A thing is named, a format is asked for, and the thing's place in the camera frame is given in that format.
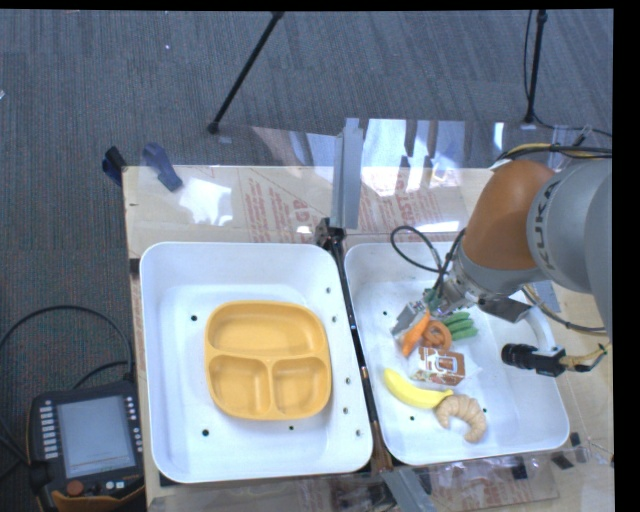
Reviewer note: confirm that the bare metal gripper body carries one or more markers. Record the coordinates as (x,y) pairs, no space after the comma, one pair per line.
(454,297)

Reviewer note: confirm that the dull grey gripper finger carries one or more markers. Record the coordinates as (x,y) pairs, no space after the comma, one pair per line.
(407,317)

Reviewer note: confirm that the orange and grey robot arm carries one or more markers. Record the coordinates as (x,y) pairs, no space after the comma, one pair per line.
(560,225)

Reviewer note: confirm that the orange carrot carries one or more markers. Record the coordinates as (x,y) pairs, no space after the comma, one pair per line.
(414,336)

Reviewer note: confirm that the green beans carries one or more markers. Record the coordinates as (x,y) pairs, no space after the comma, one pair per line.
(462,326)

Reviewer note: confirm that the orange pretzel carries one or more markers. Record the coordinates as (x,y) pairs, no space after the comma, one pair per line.
(442,341)

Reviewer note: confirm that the brown and white packet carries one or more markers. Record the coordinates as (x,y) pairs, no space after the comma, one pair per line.
(442,366)

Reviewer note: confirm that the yellow banana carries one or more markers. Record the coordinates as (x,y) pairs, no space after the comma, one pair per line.
(410,394)

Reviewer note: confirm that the beige croissant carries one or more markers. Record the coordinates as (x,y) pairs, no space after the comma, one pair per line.
(467,412)

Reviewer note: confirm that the white plastic tray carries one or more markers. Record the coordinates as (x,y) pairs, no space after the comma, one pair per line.
(520,415)
(180,350)

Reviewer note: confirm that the yellow divided plate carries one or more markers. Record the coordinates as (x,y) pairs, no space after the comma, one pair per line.
(265,330)

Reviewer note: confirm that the brown cardboard board red print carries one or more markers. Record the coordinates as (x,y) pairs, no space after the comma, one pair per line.
(280,205)

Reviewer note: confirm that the black cylinder on white bracket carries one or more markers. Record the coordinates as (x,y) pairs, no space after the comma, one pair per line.
(530,356)

